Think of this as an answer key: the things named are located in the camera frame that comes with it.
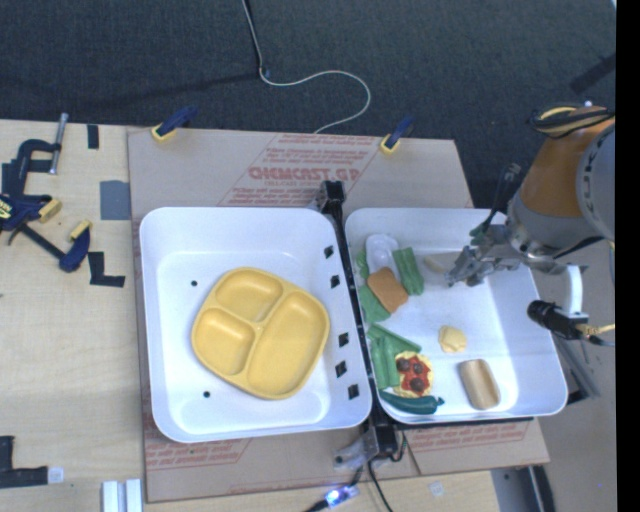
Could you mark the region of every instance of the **black cable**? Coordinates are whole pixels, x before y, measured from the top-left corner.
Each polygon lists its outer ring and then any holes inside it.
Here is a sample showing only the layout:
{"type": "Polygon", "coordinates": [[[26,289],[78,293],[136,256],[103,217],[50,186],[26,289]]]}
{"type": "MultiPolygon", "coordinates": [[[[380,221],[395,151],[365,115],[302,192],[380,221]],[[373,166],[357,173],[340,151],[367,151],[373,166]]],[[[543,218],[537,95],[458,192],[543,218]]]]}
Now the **black cable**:
{"type": "Polygon", "coordinates": [[[586,341],[589,343],[593,343],[594,345],[599,345],[601,347],[615,347],[616,344],[613,341],[603,340],[599,336],[587,336],[586,341]]]}
{"type": "Polygon", "coordinates": [[[405,433],[402,433],[402,444],[400,445],[400,450],[398,451],[398,455],[397,456],[393,456],[390,455],[389,458],[392,460],[392,462],[400,462],[402,460],[402,457],[404,456],[404,452],[405,449],[407,448],[407,436],[405,435],[405,433]]]}
{"type": "Polygon", "coordinates": [[[376,486],[376,489],[378,489],[378,494],[380,494],[380,498],[382,499],[382,502],[384,503],[385,507],[387,507],[387,510],[389,512],[393,512],[393,509],[391,508],[391,506],[389,505],[389,502],[387,502],[387,498],[385,498],[384,493],[382,492],[382,489],[380,488],[380,484],[378,483],[378,479],[376,478],[376,474],[373,471],[373,462],[374,459],[371,459],[368,463],[367,466],[369,467],[369,474],[371,475],[371,480],[373,481],[373,483],[376,486]]]}
{"type": "Polygon", "coordinates": [[[262,59],[262,51],[260,50],[260,45],[258,44],[258,36],[256,35],[255,26],[253,23],[253,13],[251,12],[251,7],[248,4],[248,0],[242,0],[242,6],[244,8],[245,16],[247,18],[247,23],[249,24],[249,30],[251,31],[251,38],[253,40],[253,49],[258,59],[258,76],[260,80],[262,80],[265,84],[271,85],[273,87],[291,87],[294,85],[300,85],[300,84],[309,82],[310,80],[313,80],[315,78],[325,76],[325,75],[343,75],[355,80],[364,88],[367,95],[367,100],[365,101],[364,107],[362,107],[358,112],[356,112],[351,116],[345,117],[344,119],[340,119],[338,121],[334,121],[329,124],[325,124],[324,126],[318,128],[313,133],[320,133],[326,130],[327,128],[331,128],[332,126],[336,126],[342,123],[346,123],[348,121],[352,121],[353,119],[356,119],[357,117],[360,117],[362,114],[365,113],[365,111],[369,108],[369,105],[371,104],[371,90],[369,89],[369,86],[364,82],[364,80],[362,80],[362,78],[352,73],[348,73],[346,71],[342,71],[339,69],[331,69],[327,71],[320,71],[319,73],[314,73],[313,75],[302,78],[301,80],[296,80],[294,82],[278,83],[278,82],[272,82],[271,80],[269,80],[268,78],[269,70],[266,69],[266,67],[264,66],[264,62],[262,59]]]}
{"type": "MultiPolygon", "coordinates": [[[[347,487],[355,486],[360,481],[360,477],[362,477],[363,472],[364,472],[364,466],[360,466],[356,470],[355,475],[353,475],[353,478],[351,479],[351,482],[347,487]]],[[[329,508],[329,503],[327,503],[326,499],[323,499],[314,503],[311,506],[311,508],[308,508],[307,510],[305,510],[305,512],[319,512],[320,510],[324,510],[325,508],[329,508]]]]}

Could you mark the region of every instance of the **yellow plate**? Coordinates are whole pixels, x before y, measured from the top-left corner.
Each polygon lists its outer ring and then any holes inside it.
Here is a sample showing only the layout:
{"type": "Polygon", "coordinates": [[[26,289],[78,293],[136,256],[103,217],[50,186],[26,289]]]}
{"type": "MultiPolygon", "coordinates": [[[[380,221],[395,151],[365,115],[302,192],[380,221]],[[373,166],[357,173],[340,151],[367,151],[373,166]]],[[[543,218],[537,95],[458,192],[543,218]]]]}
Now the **yellow plate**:
{"type": "Polygon", "coordinates": [[[329,315],[302,288],[269,272],[226,273],[198,312],[191,345],[209,370],[261,398],[287,398],[324,350],[329,315]]]}

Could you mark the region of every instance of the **toy cucumber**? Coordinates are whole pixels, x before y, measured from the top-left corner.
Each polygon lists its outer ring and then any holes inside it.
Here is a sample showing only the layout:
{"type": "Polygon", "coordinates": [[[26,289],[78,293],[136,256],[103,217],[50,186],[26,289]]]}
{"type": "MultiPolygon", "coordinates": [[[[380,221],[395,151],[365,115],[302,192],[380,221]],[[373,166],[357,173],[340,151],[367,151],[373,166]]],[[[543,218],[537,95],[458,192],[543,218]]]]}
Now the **toy cucumber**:
{"type": "Polygon", "coordinates": [[[369,265],[367,264],[366,252],[360,251],[356,255],[356,265],[358,266],[358,270],[360,271],[360,277],[362,277],[362,279],[367,279],[367,277],[369,277],[369,265]]]}
{"type": "Polygon", "coordinates": [[[387,365],[387,376],[389,386],[400,385],[400,374],[396,368],[396,352],[393,345],[390,343],[382,342],[382,353],[384,354],[384,362],[387,365]]]}
{"type": "Polygon", "coordinates": [[[424,292],[424,278],[418,270],[416,257],[411,247],[393,251],[393,260],[396,262],[400,281],[409,295],[420,295],[424,292]]]}
{"type": "Polygon", "coordinates": [[[379,343],[371,344],[371,362],[373,363],[373,373],[376,376],[376,386],[378,389],[389,387],[389,374],[387,372],[387,364],[385,355],[379,343]]]}
{"type": "Polygon", "coordinates": [[[379,391],[382,398],[389,405],[409,414],[433,414],[438,406],[444,404],[444,400],[432,395],[421,396],[420,398],[405,398],[394,395],[387,391],[379,391]]]}
{"type": "Polygon", "coordinates": [[[409,341],[402,336],[391,332],[389,329],[385,329],[381,325],[373,324],[367,330],[367,336],[370,340],[386,340],[387,343],[393,345],[394,352],[399,354],[400,352],[404,352],[405,350],[409,350],[411,352],[420,352],[422,347],[413,341],[409,341]]]}
{"type": "Polygon", "coordinates": [[[358,288],[358,299],[367,322],[382,322],[391,316],[366,284],[358,288]]]}

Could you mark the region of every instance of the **black tape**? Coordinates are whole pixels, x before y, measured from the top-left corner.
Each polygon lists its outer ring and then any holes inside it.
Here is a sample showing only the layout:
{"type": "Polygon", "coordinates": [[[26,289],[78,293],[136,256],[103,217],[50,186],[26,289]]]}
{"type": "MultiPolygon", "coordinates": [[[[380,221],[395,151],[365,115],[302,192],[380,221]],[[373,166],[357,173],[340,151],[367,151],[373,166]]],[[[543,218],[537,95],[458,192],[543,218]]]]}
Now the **black tape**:
{"type": "Polygon", "coordinates": [[[87,125],[87,146],[89,149],[98,149],[100,147],[100,134],[97,124],[87,125]]]}
{"type": "Polygon", "coordinates": [[[89,258],[89,269],[91,270],[91,280],[89,281],[89,284],[114,286],[116,288],[122,288],[124,286],[125,276],[104,275],[103,252],[90,252],[87,257],[89,258]]]}
{"type": "Polygon", "coordinates": [[[49,468],[13,468],[13,436],[0,436],[0,489],[49,483],[49,468]]]}

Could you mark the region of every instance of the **white tray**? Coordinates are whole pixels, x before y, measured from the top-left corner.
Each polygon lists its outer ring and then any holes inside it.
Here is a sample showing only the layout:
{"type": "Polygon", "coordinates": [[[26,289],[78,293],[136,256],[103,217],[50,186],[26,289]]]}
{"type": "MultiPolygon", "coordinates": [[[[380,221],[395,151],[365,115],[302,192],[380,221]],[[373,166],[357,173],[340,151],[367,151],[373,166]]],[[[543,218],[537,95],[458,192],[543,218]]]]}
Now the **white tray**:
{"type": "Polygon", "coordinates": [[[425,264],[430,255],[444,264],[470,241],[469,231],[488,215],[480,209],[383,208],[353,212],[346,221],[346,236],[358,286],[364,284],[355,258],[372,234],[395,238],[400,248],[412,247],[425,291],[380,325],[418,343],[434,366],[432,395],[445,404],[433,416],[407,414],[386,404],[386,412],[405,424],[446,423],[551,415],[567,399],[567,387],[550,333],[527,316],[527,306],[538,299],[531,271],[521,265],[515,271],[490,275],[475,287],[445,284],[443,274],[425,264]],[[444,353],[438,343],[442,325],[462,329],[468,347],[461,353],[444,353]],[[501,393],[493,409],[473,409],[464,390],[458,365],[469,359],[485,359],[501,393]]]}
{"type": "Polygon", "coordinates": [[[323,215],[300,208],[160,208],[143,219],[140,248],[152,411],[167,437],[248,438],[347,428],[367,418],[370,386],[335,231],[323,215]],[[241,391],[205,368],[191,348],[191,327],[207,294],[242,266],[300,286],[329,314],[323,356],[291,398],[241,391]],[[332,287],[334,276],[340,284],[332,287]]]}

